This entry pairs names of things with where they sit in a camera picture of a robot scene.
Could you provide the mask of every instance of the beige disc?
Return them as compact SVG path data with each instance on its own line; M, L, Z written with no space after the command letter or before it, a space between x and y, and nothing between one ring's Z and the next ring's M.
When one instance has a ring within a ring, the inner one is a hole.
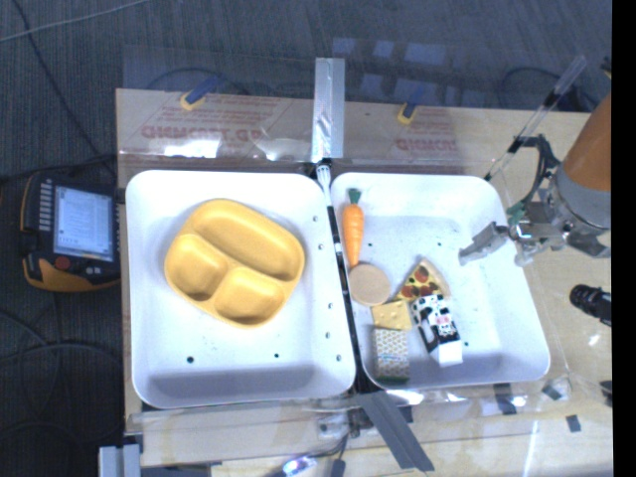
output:
M375 306L387 301L391 295L391 283L379 268L361 263L349 272L349 291L356 302Z

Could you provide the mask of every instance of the white cable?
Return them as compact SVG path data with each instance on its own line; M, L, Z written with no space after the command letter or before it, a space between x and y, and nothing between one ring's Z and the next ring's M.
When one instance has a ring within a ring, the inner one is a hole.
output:
M115 12L123 11L124 9L128 9L130 7L135 7L137 5L146 4L148 2L155 2L157 0L138 0L137 2L131 2L129 4L124 4L119 7L115 7L114 9L109 9L107 11L99 11L94 14L88 14L86 16L81 16L79 18L71 18L64 21L58 21L56 23L49 23L48 25L42 25L41 27L30 28L29 30L25 30L24 32L20 32L18 34L14 34L12 36L7 36L0 38L0 43L5 43L7 41L12 41L14 39L18 39L20 37L28 36L29 34L35 34L36 32L41 32L43 30L48 30L50 28L61 27L64 25L70 25L71 23L78 23L80 21L87 21L93 18L98 18L99 16L105 16L106 14L112 14Z

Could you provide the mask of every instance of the table surface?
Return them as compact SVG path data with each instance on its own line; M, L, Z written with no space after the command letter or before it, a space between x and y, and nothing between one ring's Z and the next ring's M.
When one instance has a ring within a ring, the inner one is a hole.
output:
M153 139L148 136L146 142L139 139L140 129L153 124L151 119L162 108L166 110L166 101L178 100L178 96L152 90L117 92L120 187L146 169L214 168L214 161L202 166L198 161L184 163L183 159L168 159L157 152L144 153L143 146L150 150ZM240 97L233 100L238 108L244 103ZM307 115L311 117L313 102L276 99L275 103L277 108L284 107L287 117L277 115L275 125L269 129L275 127L278 137L298 135L298 129L308 121ZM270 122L276 110L266 116ZM404 171L421 169L434 173L441 164L446 168L444 171L460 168L462 174L483 177L491 162L505 151L511 138L532 115L517 110L420 108L413 129L405 130L396 120L397 112L398 106L393 104L346 103L346 154L350 159L362 158L357 168L377 166L376 158L388 158L390 168L401 165ZM548 138L556 157L562 159L587 117L584 113L552 112L537 132ZM285 132L285 126L291 129L289 133ZM441 152L438 150L435 160L430 161L431 147L435 144ZM522 150L518 156L504 174L493 180L506 207L526 194L535 172L533 152ZM239 167L250 164L248 157L238 162ZM282 165L294 167L293 162ZM120 222L125 415L127 431L143 435L142 466L223 461L213 467L213 475L264 476L279 470L294 455L334 446L338 437L331 432L321 433L318 423L341 414L341 403L333 410L325 401L169 411L143 408L130 376L124 212L121 211ZM603 241L609 244L610 237L606 234ZM434 475L612 474L612 408L599 386L602 381L612 380L611 328L574 308L568 299L577 284L611 291L610 271L610 259L593 259L571 248L543 252L525 268L551 347L553 366L548 379L563 394L554 400L532 387L521 388L517 393L513 388L513 396L526 404L519 404L517 414L512 415L504 415L497 409L494 397L484 395L483 391L466 391L462 400L455 402L431 400L414 407L411 429L433 462ZM400 469L373 429L351 436L343 457L346 475L350 477L421 474ZM318 458L317 466L305 475L327 475L331 459Z

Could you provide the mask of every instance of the toy carrot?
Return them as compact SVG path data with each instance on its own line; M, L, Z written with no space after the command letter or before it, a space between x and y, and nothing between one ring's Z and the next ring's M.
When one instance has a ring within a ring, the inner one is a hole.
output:
M350 204L345 207L342 213L345 252L352 267L358 264L365 229L365 214L360 205L358 205L361 195L362 193L358 189L350 189Z

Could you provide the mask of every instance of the white tray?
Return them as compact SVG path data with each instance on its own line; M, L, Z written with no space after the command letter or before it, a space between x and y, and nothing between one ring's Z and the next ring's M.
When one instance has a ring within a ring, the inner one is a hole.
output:
M514 263L514 244L459 264L459 249L474 235L492 221L506 223L490 184L467 176L346 173L331 190L339 223L350 188L362 191L366 216L360 261L382 269L395 294L418 259L429 259L449 283L449 307L464 343L463 363L441 368L411 330L410 380L378 385L423 390L512 383L538 380L548 371L550 351L525 273ZM353 307L363 364L373 378L373 318L369 307Z
M281 224L306 263L282 310L235 328L181 298L164 276L166 252L201 203L228 198ZM159 408L345 392L356 367L325 201L294 174L147 171L126 189L132 381Z

